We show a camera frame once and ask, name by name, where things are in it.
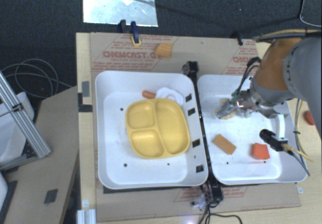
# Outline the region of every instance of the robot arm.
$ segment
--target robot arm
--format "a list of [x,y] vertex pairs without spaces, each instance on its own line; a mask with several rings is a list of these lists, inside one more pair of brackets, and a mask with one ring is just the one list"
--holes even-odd
[[278,114],[285,100],[307,101],[321,136],[321,37],[275,40],[264,55],[247,91],[227,102],[218,117],[232,110],[256,110],[266,117]]

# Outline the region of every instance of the yellow plate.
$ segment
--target yellow plate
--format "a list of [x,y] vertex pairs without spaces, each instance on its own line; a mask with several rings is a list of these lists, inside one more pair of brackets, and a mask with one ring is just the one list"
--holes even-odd
[[181,107],[169,99],[149,99],[131,104],[125,113],[127,134],[136,154],[161,159],[184,153],[190,134]]

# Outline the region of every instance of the yellow bowl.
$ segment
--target yellow bowl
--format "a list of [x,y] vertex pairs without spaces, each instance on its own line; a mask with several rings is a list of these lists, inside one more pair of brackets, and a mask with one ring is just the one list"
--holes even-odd
[[181,107],[169,99],[149,99],[131,104],[125,113],[127,134],[136,154],[161,159],[184,153],[190,134]]

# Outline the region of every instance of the white tray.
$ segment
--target white tray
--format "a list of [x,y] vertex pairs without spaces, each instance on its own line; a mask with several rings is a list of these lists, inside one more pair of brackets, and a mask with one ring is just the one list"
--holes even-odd
[[[242,77],[204,75],[198,80],[201,109],[209,146],[213,173],[219,182],[226,185],[245,185],[261,183],[300,182],[306,178],[306,172],[292,156],[285,152],[276,152],[269,148],[268,160],[257,160],[251,156],[251,147],[255,142],[264,143],[259,137],[262,129],[268,129],[279,137],[286,137],[289,144],[296,147],[294,124],[287,103],[281,105],[283,112],[289,113],[275,119],[268,119],[254,112],[249,118],[234,116],[228,120],[218,119],[215,109],[222,105],[220,100],[230,98],[239,86]],[[248,89],[246,80],[242,90]],[[237,148],[232,155],[225,153],[212,140],[222,134]]]
[[[198,186],[208,177],[208,168],[194,87],[178,73],[142,73],[105,71],[95,81],[98,174],[111,189]],[[131,148],[125,126],[125,111],[133,102],[144,100],[143,90],[156,92],[161,87],[174,89],[184,96],[182,105],[190,131],[191,144],[179,156],[144,159]],[[200,144],[193,147],[193,142]]]

